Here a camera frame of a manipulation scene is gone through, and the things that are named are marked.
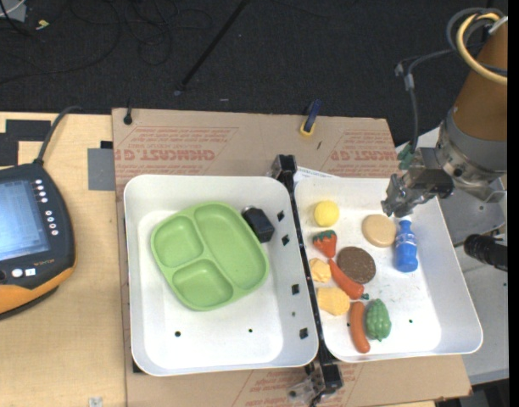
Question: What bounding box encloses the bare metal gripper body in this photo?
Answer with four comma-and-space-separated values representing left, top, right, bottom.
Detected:
405, 147, 507, 204

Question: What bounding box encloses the tan round biscuit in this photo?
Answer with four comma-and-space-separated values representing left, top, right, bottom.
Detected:
360, 214, 398, 248

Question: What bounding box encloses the blue bottle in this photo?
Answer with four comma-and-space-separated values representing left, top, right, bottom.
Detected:
393, 219, 420, 274

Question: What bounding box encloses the yellow lemon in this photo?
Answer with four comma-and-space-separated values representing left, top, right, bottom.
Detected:
313, 199, 341, 229

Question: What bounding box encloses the brown round burger patty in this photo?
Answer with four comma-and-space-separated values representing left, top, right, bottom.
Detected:
336, 246, 377, 285

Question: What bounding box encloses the white paper sheet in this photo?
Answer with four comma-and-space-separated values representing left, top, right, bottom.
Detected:
295, 166, 342, 181

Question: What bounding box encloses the red strawberry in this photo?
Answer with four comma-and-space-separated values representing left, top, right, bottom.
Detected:
312, 229, 338, 259

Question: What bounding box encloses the orange carrot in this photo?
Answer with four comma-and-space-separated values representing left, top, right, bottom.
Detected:
327, 257, 370, 301

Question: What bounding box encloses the white plastic tray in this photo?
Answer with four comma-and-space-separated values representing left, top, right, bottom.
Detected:
293, 175, 484, 364
122, 174, 320, 377

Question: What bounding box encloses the small pale yellow toy food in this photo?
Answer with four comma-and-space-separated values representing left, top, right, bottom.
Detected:
308, 257, 332, 284

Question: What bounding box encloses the thin black and white rod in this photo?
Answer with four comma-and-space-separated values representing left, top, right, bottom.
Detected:
282, 170, 335, 369

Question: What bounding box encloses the green broccoli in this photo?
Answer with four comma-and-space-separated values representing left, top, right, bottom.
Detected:
365, 298, 393, 343

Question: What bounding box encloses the large yellow toy food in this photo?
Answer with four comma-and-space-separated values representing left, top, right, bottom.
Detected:
315, 286, 351, 317

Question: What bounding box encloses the orange sausage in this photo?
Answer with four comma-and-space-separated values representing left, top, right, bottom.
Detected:
349, 301, 371, 354

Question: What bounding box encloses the small black box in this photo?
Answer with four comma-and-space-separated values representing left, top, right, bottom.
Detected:
241, 205, 276, 244

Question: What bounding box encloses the brown cardboard board red print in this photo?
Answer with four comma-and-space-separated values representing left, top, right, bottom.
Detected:
110, 107, 473, 407

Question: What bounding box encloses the green divided plate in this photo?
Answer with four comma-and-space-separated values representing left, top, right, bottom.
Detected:
149, 200, 271, 313

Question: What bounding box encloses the black cylinder on white bracket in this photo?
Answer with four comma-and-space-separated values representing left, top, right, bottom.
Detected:
439, 176, 509, 273

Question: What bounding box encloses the black block with thin wires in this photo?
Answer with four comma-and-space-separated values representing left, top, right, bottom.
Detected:
270, 153, 298, 181
313, 362, 344, 399

